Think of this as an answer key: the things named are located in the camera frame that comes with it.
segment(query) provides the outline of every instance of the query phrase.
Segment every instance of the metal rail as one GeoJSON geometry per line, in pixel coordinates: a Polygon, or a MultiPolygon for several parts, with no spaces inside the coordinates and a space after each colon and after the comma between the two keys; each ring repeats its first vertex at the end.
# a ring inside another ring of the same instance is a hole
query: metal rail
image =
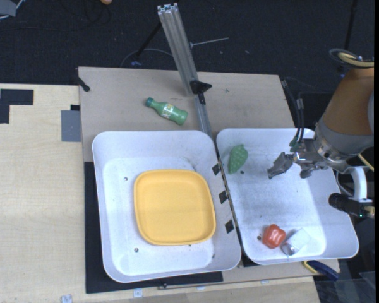
{"type": "MultiPolygon", "coordinates": [[[[171,53],[183,81],[187,95],[195,94],[191,82],[198,81],[190,44],[185,34],[183,21],[177,3],[158,6],[160,22],[170,45],[171,53]]],[[[200,102],[199,95],[194,97],[200,130],[212,137],[206,105],[200,102]]]]}

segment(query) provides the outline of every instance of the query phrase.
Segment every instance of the bottle label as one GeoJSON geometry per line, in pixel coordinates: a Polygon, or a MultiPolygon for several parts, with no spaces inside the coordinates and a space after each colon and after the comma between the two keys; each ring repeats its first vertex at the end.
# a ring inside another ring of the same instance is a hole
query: bottle label
{"type": "Polygon", "coordinates": [[[167,119],[170,119],[170,116],[174,110],[174,106],[172,104],[167,104],[161,113],[162,117],[165,117],[167,119]]]}

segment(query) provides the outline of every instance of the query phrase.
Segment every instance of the bottle cap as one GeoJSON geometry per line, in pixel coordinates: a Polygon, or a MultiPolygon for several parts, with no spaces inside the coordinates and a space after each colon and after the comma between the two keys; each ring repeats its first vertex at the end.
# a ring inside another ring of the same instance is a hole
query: bottle cap
{"type": "Polygon", "coordinates": [[[153,98],[148,98],[148,99],[146,100],[146,106],[147,106],[147,107],[151,106],[151,105],[152,105],[152,102],[153,102],[153,98]]]}

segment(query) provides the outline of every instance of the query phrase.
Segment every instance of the yellow tray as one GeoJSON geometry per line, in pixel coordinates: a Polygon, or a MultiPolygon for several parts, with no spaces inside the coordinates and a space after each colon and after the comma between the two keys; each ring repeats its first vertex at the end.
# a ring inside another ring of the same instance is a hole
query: yellow tray
{"type": "Polygon", "coordinates": [[[214,204],[207,181],[193,170],[149,170],[134,185],[136,222],[146,241],[196,244],[213,236],[214,204]]]}

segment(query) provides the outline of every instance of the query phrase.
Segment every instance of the green bottle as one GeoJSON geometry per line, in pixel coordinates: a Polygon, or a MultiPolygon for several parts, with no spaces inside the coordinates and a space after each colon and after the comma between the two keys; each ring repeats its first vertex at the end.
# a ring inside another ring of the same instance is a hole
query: green bottle
{"type": "Polygon", "coordinates": [[[184,124],[188,116],[188,112],[185,110],[178,109],[168,102],[156,102],[153,98],[147,99],[146,106],[155,109],[162,117],[170,119],[179,125],[184,124]]]}

